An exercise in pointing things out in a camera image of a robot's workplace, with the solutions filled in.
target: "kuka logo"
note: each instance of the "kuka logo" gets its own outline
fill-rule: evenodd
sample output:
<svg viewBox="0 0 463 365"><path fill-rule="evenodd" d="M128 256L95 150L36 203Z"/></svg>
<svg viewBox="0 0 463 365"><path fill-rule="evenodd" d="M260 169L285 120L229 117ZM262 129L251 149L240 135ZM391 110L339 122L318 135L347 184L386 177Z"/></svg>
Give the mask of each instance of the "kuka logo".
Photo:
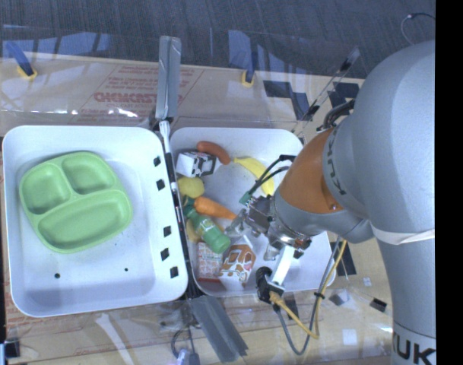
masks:
<svg viewBox="0 0 463 365"><path fill-rule="evenodd" d="M338 192L341 195L346 195L346 191L341 188L341 184L339 183L339 178L336 176L335 165L332 160L332 148L335 145L337 133L338 133L338 127L334 129L334 131L331 134L332 139L330 139L328 142L328 154L327 154L328 155L328 165L331 167L331 172L329 173L329 176L331 177L332 183L335 185Z"/></svg>
<svg viewBox="0 0 463 365"><path fill-rule="evenodd" d="M401 337L396 332L393 333L393 342L392 342L393 351L404 360L411 360L412 363L416 365L419 363L424 363L425 365L433 365L428 357L436 352L436 349L427 348L420 350L420 345L414 342L413 350L412 342L408 339L401 340Z"/></svg>

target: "toy carrot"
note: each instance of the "toy carrot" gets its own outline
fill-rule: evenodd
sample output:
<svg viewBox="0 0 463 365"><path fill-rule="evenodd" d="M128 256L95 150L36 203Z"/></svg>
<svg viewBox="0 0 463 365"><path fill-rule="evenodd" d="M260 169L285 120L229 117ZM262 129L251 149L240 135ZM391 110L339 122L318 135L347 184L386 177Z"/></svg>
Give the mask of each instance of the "toy carrot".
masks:
<svg viewBox="0 0 463 365"><path fill-rule="evenodd" d="M230 219L231 221L236 217L236 214L228 208L202 195L197 198L190 198L186 196L184 205L188 204L192 204L195 210L202 215L221 217L223 219Z"/></svg>

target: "carrot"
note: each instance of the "carrot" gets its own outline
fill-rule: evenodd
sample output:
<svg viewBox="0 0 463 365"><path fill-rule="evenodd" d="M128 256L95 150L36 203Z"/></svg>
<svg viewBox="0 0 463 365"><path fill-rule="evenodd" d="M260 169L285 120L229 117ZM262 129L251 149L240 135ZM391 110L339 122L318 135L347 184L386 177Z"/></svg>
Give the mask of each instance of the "carrot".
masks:
<svg viewBox="0 0 463 365"><path fill-rule="evenodd" d="M195 198L193 205L195 210L202 215L222 217L223 219L230 219L231 221L236 217L235 213L223 205L204 196Z"/></svg>
<svg viewBox="0 0 463 365"><path fill-rule="evenodd" d="M202 153L215 155L223 165L227 165L231 162L230 155L226 152L226 150L224 150L216 143L209 141L199 141L196 147L198 151Z"/></svg>

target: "gray carpet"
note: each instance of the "gray carpet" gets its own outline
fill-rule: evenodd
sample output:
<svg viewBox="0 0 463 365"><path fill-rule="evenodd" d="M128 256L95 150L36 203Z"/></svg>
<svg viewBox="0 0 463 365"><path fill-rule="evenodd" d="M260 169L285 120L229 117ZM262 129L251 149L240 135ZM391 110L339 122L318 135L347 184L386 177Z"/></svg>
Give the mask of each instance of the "gray carpet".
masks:
<svg viewBox="0 0 463 365"><path fill-rule="evenodd" d="M402 21L417 12L435 16L436 0L0 0L0 56L3 40L13 36L6 26L17 25L47 37L116 35L113 54L151 61L157 48L142 40L170 35L182 40L183 64L228 67L248 63L231 52L244 33L283 62L266 60L260 70L330 75L358 46L361 59L350 76L365 78L409 41L435 37L427 15L405 21L402 33Z"/></svg>

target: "white tray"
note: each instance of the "white tray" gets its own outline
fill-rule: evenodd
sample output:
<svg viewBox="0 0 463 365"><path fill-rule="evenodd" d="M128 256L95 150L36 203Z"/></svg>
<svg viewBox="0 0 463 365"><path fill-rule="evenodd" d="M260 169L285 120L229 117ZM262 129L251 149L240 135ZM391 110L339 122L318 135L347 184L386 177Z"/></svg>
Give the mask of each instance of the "white tray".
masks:
<svg viewBox="0 0 463 365"><path fill-rule="evenodd" d="M281 154L296 155L303 147L297 136L280 129L182 128L176 130L170 138L174 158L177 158L180 152L195 150L199 141L212 141L222 146L232 158L254 157L265 166L270 165ZM290 162L283 162L278 167L285 164L290 164ZM275 188L278 187L283 177L284 173L279 173L274 177ZM248 170L233 162L220 166L214 174L203 176L202 180L205 184L205 195L235 213L244 208L239 203L239 199L255 182L254 176ZM223 227L230 224L230 221L226 220L217 222ZM268 244L265 236L261 235L259 238L250 240L257 259L244 290L231 291L226 290L221 283L198 281L198 286L203 292L216 297L256 293L256 269L268 266L273 271L275 262L263 259ZM193 274L197 277L197 243L188 242L188 245ZM284 281L286 291L317 289L330 256L331 246L327 233L314 236L312 245L305 254L300 259L293 260Z"/></svg>
<svg viewBox="0 0 463 365"><path fill-rule="evenodd" d="M32 166L78 150L99 154L115 170L131 199L133 220L105 243L60 254L36 236L18 185ZM157 157L160 165L155 166ZM11 295L23 313L58 316L160 303L186 290L188 275L163 148L153 132L137 127L17 127L3 140L3 173ZM159 179L166 184L161 190ZM171 233L165 236L167 226ZM169 256L163 259L165 249Z"/></svg>

